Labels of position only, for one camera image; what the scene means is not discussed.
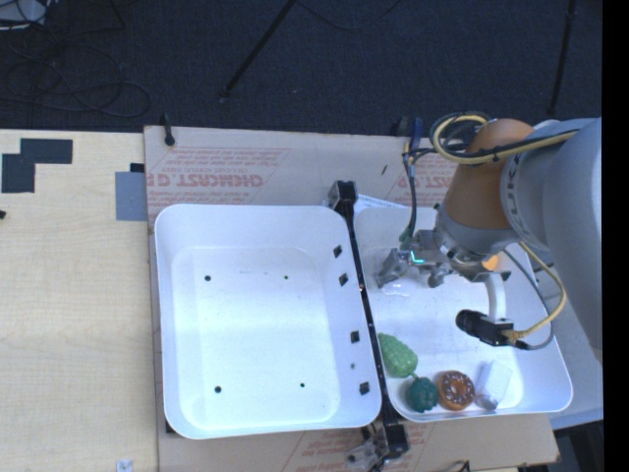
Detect brown doughnut with sprinkles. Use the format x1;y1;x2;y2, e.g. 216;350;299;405
435;370;478;412

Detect light green grapes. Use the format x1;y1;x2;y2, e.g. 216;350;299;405
376;331;420;380

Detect brown cardboard board, red print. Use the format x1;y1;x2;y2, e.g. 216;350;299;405
143;124;562;472

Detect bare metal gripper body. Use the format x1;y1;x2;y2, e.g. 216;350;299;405
406;228;474;278

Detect white plastic tray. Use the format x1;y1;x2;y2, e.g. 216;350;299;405
353;204;575;423
153;203;383;442

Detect dark green broccoli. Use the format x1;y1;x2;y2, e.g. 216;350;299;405
405;375;440;414

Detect thin black rod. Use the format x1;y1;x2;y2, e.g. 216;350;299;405
338;199;402;428

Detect black block with thin wires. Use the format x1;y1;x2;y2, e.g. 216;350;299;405
327;179;358;211
382;422;412;460

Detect black cylinder on white bracket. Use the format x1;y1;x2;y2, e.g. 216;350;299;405
455;269;517;348

